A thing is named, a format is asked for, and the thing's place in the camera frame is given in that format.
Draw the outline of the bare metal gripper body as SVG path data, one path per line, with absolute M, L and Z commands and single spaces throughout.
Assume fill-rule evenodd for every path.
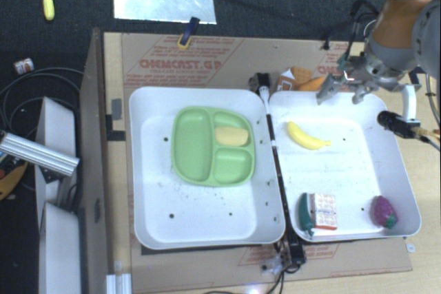
M 345 73 L 348 84 L 366 90 L 394 90 L 399 85 L 400 71 L 376 56 L 344 56 L 339 59 L 339 70 Z

